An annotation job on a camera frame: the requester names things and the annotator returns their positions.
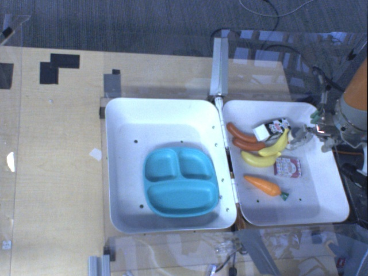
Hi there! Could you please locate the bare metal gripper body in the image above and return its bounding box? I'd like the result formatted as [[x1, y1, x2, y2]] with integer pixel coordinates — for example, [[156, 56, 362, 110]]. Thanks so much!
[[312, 120, 345, 153]]

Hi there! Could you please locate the yellow banana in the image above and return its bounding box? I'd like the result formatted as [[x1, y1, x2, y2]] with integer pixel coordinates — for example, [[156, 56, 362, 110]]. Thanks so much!
[[240, 150, 282, 168], [257, 127, 290, 158]]

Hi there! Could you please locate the pink and white carton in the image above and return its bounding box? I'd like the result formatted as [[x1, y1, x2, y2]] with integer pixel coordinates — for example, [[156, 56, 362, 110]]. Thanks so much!
[[273, 156, 302, 179]]

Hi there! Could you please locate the black and white carton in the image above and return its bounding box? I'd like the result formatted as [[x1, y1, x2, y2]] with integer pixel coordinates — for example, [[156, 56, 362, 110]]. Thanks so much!
[[252, 118, 292, 142]]

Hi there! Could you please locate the red-brown toy sausage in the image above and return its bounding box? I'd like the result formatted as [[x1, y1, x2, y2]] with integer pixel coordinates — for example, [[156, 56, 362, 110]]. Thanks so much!
[[232, 137, 267, 152], [226, 121, 258, 144]]

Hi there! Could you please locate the white plastic tray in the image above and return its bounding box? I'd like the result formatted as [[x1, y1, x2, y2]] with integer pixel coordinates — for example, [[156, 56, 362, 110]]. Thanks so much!
[[222, 99, 351, 227], [104, 97, 238, 235]]

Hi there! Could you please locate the orange carrot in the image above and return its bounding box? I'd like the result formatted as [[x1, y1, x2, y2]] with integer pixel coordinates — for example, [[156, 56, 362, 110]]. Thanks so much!
[[243, 174, 290, 202]]

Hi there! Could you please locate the blue divided plate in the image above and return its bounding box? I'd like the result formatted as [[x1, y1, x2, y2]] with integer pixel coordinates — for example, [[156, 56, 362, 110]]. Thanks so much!
[[143, 146, 220, 219]]

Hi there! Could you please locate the black cylinder on white bracket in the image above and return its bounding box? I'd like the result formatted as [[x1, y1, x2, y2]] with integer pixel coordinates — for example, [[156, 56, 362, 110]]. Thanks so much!
[[340, 160, 368, 183]]

